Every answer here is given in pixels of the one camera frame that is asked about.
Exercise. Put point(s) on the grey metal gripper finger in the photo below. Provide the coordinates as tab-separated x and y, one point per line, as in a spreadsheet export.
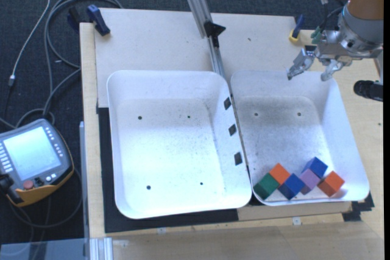
332	69
301	63

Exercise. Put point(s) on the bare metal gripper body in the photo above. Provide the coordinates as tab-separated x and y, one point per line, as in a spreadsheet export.
333	45

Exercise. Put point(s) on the white plastic tray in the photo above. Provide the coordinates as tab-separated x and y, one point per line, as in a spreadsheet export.
170	149
283	137

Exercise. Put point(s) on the blue cube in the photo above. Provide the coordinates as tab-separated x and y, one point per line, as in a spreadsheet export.
292	187
317	166

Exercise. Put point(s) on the orange cube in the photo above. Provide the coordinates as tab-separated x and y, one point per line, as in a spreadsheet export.
331	184
278	173

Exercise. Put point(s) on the purple cube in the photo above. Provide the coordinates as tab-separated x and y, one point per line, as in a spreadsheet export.
309	180

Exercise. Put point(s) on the green cube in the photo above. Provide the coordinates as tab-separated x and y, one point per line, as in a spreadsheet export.
265	186

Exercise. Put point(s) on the pale wood board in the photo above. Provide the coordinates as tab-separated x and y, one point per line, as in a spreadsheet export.
152	45

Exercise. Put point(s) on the black cylinder on white bracket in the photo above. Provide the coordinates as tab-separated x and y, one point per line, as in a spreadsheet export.
368	89

